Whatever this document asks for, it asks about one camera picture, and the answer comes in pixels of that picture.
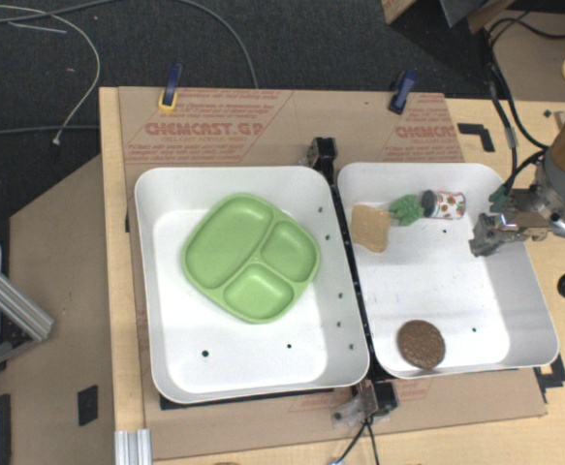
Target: blue clamp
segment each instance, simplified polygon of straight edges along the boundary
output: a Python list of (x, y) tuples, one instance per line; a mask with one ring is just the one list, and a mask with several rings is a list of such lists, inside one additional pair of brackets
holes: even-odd
[(181, 79), (182, 73), (183, 64), (176, 63), (170, 67), (166, 89), (162, 91), (162, 94), (159, 96), (158, 107), (160, 110), (174, 110), (174, 107), (176, 106), (176, 98), (178, 97), (176, 88), (178, 87), (178, 82)]
[(407, 95), (413, 88), (414, 84), (418, 80), (418, 75), (416, 71), (407, 70), (405, 71), (398, 80), (398, 86), (396, 87), (396, 93), (390, 101), (389, 109), (392, 112), (401, 114), (407, 103)]

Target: brown round object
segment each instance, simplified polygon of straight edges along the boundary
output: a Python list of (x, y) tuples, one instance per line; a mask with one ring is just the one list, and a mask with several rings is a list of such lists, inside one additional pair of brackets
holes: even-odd
[(441, 332), (426, 321), (404, 324), (398, 330), (396, 342), (403, 358), (423, 369), (436, 367), (446, 354), (446, 343)]

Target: can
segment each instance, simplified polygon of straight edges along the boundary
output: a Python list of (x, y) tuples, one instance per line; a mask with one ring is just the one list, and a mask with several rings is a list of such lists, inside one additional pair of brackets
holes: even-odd
[(465, 196), (449, 191), (424, 191), (424, 217), (431, 219), (460, 219), (465, 214)]

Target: black fabric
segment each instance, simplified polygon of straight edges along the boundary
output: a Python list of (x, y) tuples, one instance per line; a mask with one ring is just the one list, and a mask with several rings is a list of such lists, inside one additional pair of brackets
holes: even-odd
[[(85, 1), (91, 0), (0, 4), (53, 10)], [(464, 25), (451, 30), (438, 0), (419, 0), (393, 26), (385, 23), (380, 0), (194, 1), (234, 27), (262, 88), (388, 90), (400, 72), (413, 68), (417, 90), (486, 95), (478, 37)], [(178, 59), (184, 64), (184, 86), (252, 87), (233, 37), (195, 9), (138, 0), (64, 17), (99, 49), (101, 85), (163, 86)], [(68, 33), (0, 24), (0, 129), (61, 124), (95, 74), (94, 56), (79, 34), (51, 19), (32, 24)], [(95, 93), (72, 123), (98, 121)], [(100, 151), (98, 133), (67, 132), (56, 154), (54, 135), (0, 136), (0, 222)]]

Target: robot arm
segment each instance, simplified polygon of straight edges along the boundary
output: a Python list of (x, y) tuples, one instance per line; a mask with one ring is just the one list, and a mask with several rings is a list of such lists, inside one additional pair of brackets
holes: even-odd
[(493, 254), (502, 244), (548, 232), (565, 237), (565, 124), (536, 162), (536, 176), (527, 189), (513, 189), (499, 213), (479, 216), (469, 241), (476, 256)]

